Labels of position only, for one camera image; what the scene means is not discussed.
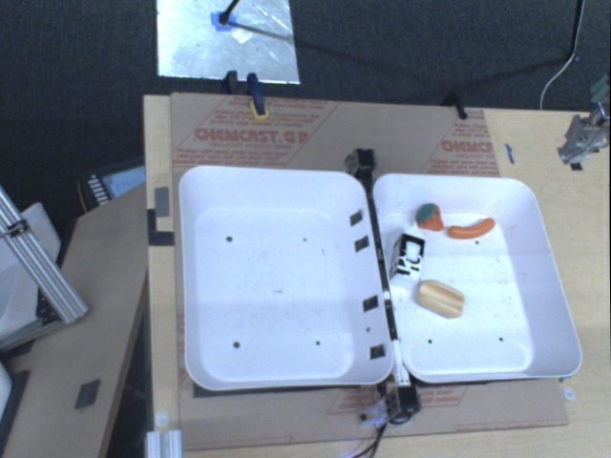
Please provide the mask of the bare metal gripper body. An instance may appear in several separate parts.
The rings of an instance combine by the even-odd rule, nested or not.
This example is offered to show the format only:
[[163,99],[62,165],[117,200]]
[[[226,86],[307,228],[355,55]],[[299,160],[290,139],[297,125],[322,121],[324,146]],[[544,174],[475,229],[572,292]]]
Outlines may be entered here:
[[591,128],[604,129],[610,121],[610,103],[599,102],[588,116],[588,125]]

